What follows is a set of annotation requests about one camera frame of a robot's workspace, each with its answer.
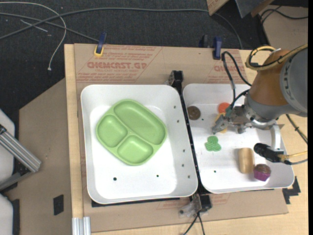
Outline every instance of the wooden table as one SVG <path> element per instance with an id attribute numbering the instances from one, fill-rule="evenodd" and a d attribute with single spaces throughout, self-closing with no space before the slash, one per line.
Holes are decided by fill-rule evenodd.
<path id="1" fill-rule="evenodd" d="M 248 50 L 241 50 L 240 54 L 245 60 L 249 54 Z M 72 217 L 82 218 L 84 216 L 82 177 L 80 161 L 80 141 L 78 126 L 78 106 L 75 76 L 75 53 L 74 45 L 65 45 L 65 70 L 67 90 L 67 115 L 68 115 L 68 141 L 71 179 L 71 203 Z M 246 70 L 249 81 L 253 81 L 255 72 Z M 294 117 L 296 123 L 307 133 L 307 118 Z M 285 126 L 281 130 L 282 137 L 287 150 L 296 153 L 306 150 L 307 147 L 301 138 L 294 132 L 287 118 L 282 116 L 279 123 Z M 209 235 L 264 235 L 264 234 L 308 234 L 308 164 L 300 164 L 293 167 L 297 176 L 301 193 L 291 198 L 291 205 L 288 205 L 288 214 L 275 216 L 258 216 L 240 219 L 204 222 L 204 229 Z M 122 231 L 101 232 L 97 234 L 106 235 L 155 235 L 171 234 L 179 235 L 185 232 L 189 224 L 157 226 Z M 188 234 L 202 234 L 201 226 L 195 223 Z"/>

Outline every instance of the green plate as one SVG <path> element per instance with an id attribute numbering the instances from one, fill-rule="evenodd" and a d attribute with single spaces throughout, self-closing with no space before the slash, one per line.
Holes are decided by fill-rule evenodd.
<path id="1" fill-rule="evenodd" d="M 99 120 L 101 144 L 128 165 L 147 162 L 163 145 L 167 129 L 149 109 L 131 99 L 114 104 Z"/>

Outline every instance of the brown cylinder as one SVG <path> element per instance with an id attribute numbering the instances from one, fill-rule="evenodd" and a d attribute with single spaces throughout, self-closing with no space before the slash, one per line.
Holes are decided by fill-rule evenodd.
<path id="1" fill-rule="evenodd" d="M 289 50 L 278 50 L 271 54 L 264 64 L 269 64 L 281 56 L 286 55 L 288 52 Z M 249 91 L 254 101 L 272 106 L 288 104 L 280 89 L 280 71 L 284 63 L 277 64 L 277 66 L 268 70 L 258 71 Z"/>

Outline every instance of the white cable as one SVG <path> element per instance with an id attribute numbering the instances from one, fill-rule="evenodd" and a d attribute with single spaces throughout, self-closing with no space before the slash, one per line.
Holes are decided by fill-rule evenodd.
<path id="1" fill-rule="evenodd" d="M 61 46 L 61 44 L 63 43 L 63 41 L 64 41 L 64 39 L 65 39 L 65 36 L 66 36 L 66 34 L 67 34 L 67 30 L 66 30 L 67 25 L 65 24 L 63 18 L 60 16 L 60 14 L 59 14 L 58 12 L 56 12 L 55 10 L 53 10 L 53 9 L 51 9 L 51 8 L 49 8 L 49 7 L 45 6 L 45 5 L 43 5 L 43 4 L 40 4 L 40 3 L 34 3 L 34 2 L 19 2 L 19 1 L 7 1 L 7 2 L 0 2 L 0 4 L 31 4 L 31 5 L 37 5 L 37 6 L 41 6 L 41 7 L 43 7 L 43 8 L 46 8 L 46 9 L 52 11 L 54 14 L 56 14 L 57 16 L 60 17 L 60 19 L 61 19 L 62 22 L 63 22 L 63 25 L 64 25 L 65 30 L 64 30 L 63 38 L 61 39 L 59 45 L 56 47 L 55 51 L 53 52 L 53 54 L 52 54 L 52 56 L 51 56 L 51 58 L 50 58 L 48 71 L 52 71 L 52 69 L 51 69 L 51 63 L 52 63 L 52 60 L 53 60 L 53 58 L 54 58 L 54 55 L 55 55 L 55 53 L 58 51 L 58 49 L 60 48 L 60 46 Z"/>

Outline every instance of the black fabric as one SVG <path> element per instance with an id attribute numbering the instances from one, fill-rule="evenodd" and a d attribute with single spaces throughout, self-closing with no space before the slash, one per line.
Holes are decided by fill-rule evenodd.
<path id="1" fill-rule="evenodd" d="M 44 4 L 58 13 L 94 7 L 137 7 L 151 9 L 207 9 L 206 0 L 0 0 L 27 1 Z M 308 7 L 308 0 L 279 0 L 279 5 Z M 54 14 L 42 7 L 22 4 L 0 4 L 0 12 L 21 14 L 39 19 Z M 241 19 L 234 0 L 218 12 L 235 27 L 243 47 L 260 45 L 259 20 L 247 15 Z M 98 38 L 108 33 L 107 42 L 118 45 L 150 45 L 197 47 L 204 34 L 209 44 L 215 36 L 223 39 L 222 47 L 240 48 L 231 27 L 217 15 L 203 12 L 137 12 L 97 11 L 64 17 L 67 27 Z M 57 19 L 53 23 L 62 24 Z M 0 36 L 27 26 L 19 18 L 0 15 Z M 63 36 L 63 30 L 41 24 L 42 30 L 31 28 L 0 40 L 0 109 L 9 116 L 64 78 L 63 46 L 52 62 L 52 74 L 47 68 L 51 55 Z M 68 32 L 64 43 L 94 43 Z"/>

